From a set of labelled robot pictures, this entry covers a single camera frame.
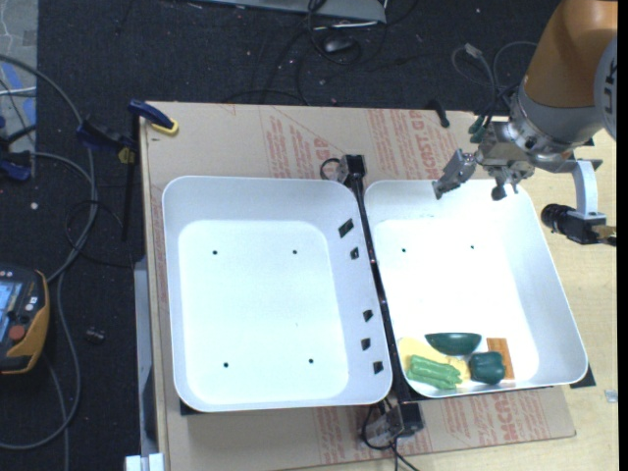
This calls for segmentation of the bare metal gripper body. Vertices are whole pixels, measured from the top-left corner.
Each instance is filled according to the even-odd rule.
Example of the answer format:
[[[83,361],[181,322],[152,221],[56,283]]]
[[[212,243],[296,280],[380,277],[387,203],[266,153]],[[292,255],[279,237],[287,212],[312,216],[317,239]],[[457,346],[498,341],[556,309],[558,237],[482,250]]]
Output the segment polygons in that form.
[[[497,182],[521,182],[535,173],[532,150],[539,138],[527,123],[479,122],[473,129],[475,160]]]

